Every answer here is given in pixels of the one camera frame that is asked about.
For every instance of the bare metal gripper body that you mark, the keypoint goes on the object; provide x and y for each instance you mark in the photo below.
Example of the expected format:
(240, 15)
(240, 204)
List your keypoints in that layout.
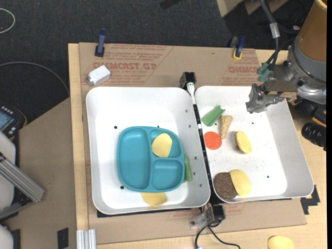
(282, 88)

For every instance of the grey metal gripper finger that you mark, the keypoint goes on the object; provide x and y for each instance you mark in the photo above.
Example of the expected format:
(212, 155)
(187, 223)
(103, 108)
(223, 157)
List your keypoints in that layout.
(255, 101)
(273, 100)

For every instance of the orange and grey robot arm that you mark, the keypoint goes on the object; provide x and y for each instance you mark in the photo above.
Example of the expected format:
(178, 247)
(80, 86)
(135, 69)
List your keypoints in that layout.
(313, 32)

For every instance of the tan ice cream cone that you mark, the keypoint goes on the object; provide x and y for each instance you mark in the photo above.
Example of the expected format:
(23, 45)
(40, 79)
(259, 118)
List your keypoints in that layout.
(225, 124)

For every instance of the yellow round biscuit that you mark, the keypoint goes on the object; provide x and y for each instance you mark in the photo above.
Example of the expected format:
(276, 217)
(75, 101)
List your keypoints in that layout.
(244, 142)

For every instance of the white plastic tray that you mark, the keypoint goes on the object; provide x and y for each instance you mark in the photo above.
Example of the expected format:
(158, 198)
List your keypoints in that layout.
(109, 108)
(269, 144)

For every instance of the green celery stick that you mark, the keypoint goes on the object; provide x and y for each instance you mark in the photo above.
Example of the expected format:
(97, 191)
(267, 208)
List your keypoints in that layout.
(212, 115)

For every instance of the orange round slice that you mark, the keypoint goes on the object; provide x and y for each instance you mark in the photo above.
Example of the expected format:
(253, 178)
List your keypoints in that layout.
(212, 140)

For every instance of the thin black and white rod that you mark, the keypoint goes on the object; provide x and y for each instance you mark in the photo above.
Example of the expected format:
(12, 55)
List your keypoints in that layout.
(199, 123)

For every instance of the yellow oval slice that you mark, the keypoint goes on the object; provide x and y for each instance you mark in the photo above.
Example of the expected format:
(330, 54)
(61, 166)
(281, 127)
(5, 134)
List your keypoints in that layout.
(154, 199)
(162, 145)
(241, 181)
(280, 242)

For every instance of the brown round patty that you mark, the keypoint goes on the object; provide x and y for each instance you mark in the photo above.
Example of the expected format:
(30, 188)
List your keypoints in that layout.
(223, 185)

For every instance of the green toy vegetable stick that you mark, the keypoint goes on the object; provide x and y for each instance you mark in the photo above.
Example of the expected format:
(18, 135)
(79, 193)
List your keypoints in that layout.
(188, 168)

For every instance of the brown cardboard board red print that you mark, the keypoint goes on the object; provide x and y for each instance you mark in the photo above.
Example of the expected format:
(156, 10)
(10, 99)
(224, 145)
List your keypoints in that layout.
(160, 61)

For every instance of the blue divided plate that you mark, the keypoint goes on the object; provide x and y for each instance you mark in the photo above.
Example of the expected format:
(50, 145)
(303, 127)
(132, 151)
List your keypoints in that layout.
(135, 157)

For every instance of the white plastic bottle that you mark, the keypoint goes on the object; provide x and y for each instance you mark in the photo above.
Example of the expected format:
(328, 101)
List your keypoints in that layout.
(98, 75)

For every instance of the black cylinder on white bracket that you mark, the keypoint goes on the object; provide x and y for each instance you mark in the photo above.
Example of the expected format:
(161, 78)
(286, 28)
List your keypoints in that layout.
(314, 133)

